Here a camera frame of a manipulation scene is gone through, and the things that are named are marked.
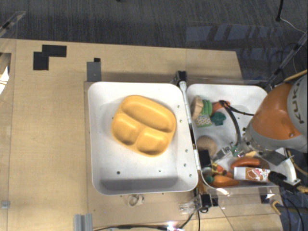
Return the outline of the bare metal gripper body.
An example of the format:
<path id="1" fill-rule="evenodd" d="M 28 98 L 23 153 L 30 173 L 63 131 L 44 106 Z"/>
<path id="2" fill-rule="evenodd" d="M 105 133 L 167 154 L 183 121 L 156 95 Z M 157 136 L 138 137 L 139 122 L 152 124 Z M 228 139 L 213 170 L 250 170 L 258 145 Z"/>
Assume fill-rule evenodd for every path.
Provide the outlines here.
<path id="1" fill-rule="evenodd" d="M 265 149 L 256 143 L 249 133 L 238 135 L 236 143 L 231 146 L 231 154 L 233 157 L 243 157 L 252 151 L 259 155 L 265 153 Z"/>

